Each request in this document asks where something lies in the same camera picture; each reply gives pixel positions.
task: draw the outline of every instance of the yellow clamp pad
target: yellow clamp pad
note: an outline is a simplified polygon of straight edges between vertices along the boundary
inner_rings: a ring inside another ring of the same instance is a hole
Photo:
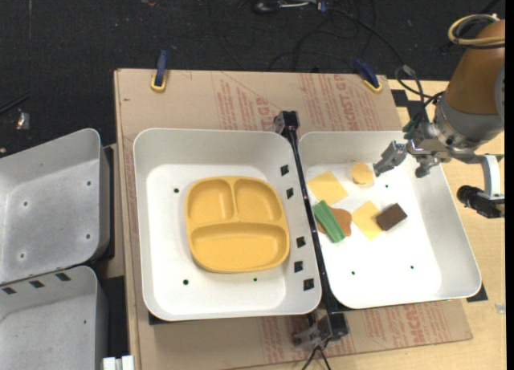
[[[364,80],[364,85],[373,93],[380,93],[382,91],[381,83],[378,84],[378,87],[374,87],[370,82]]]
[[[165,87],[166,87],[166,76],[164,76],[162,78],[162,85],[161,86],[157,86],[155,84],[155,79],[157,78],[157,73],[155,73],[153,76],[152,76],[152,90],[154,91],[164,91]]]

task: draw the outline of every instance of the cardboard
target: cardboard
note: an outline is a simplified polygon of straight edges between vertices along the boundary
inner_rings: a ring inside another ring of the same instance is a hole
[[[398,130],[400,120],[385,77],[367,90],[357,75],[169,71],[163,93],[150,88],[153,71],[115,72],[118,145],[131,354],[137,368],[224,369],[305,360],[292,345],[308,327],[303,316],[215,319],[150,324],[141,294],[133,141],[146,128],[270,130],[280,110],[296,110],[300,131]],[[327,356],[378,352],[469,340],[460,301],[383,307],[346,314],[350,335],[330,343]]]

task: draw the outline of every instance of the yellow plate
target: yellow plate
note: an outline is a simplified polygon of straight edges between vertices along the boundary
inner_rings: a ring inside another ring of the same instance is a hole
[[[218,273],[271,269],[289,254],[289,230],[275,189],[253,177],[209,177],[186,197],[194,260]]]

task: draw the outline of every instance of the green object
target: green object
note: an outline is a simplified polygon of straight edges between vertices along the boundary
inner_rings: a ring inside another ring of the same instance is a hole
[[[338,243],[346,237],[345,232],[337,222],[326,201],[320,201],[312,207],[312,210],[316,220],[321,223],[334,243]]]

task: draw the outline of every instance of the blue clamp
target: blue clamp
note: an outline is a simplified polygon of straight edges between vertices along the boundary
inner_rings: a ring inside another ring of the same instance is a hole
[[[369,90],[378,93],[382,90],[382,85],[378,82],[377,75],[375,75],[375,72],[373,69],[360,59],[355,59],[353,61],[353,69],[362,76],[364,79],[364,85],[366,85]]]
[[[154,91],[164,91],[166,87],[166,64],[168,63],[168,51],[161,50],[157,60],[157,73],[152,76],[152,89]]]

